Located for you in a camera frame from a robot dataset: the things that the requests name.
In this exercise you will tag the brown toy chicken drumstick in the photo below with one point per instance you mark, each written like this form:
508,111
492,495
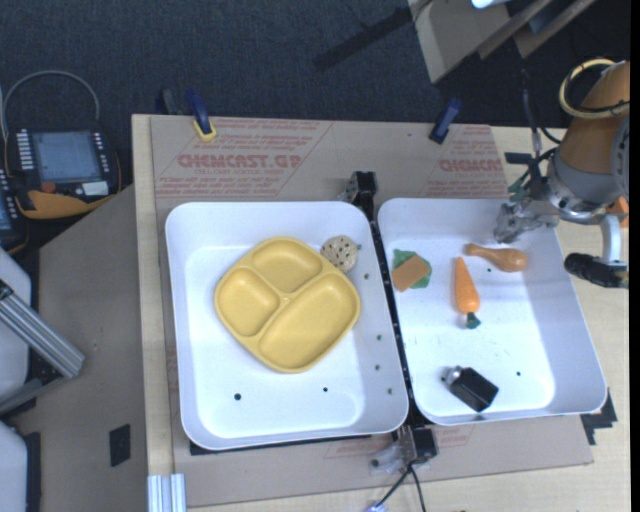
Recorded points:
505,258

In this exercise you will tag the brown cardboard board red print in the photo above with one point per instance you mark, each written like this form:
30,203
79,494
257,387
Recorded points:
300,160

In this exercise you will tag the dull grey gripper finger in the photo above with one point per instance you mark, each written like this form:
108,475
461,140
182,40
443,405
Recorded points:
520,233
502,231

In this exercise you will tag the yellow divided plate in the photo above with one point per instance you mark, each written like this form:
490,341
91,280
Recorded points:
295,310

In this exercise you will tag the orange and green toy sandwich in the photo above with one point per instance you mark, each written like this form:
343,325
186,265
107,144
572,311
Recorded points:
410,272

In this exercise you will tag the orange carrot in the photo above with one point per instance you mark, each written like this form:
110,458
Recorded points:
466,290

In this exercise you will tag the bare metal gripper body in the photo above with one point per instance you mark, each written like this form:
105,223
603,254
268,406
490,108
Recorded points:
542,214

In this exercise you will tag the white plastic tray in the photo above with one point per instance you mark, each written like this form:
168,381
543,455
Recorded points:
280,405
500,350

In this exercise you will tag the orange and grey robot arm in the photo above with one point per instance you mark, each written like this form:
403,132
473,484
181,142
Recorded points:
597,135

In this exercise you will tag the black carton with silver cap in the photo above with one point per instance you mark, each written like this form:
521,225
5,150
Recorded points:
475,390

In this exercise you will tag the beige chocolate chip biscuit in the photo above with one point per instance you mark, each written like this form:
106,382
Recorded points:
339,251

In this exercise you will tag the thin black rod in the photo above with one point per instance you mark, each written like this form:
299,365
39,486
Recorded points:
395,320

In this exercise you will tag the black cylinder on white bracket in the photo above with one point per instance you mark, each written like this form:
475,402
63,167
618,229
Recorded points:
592,267

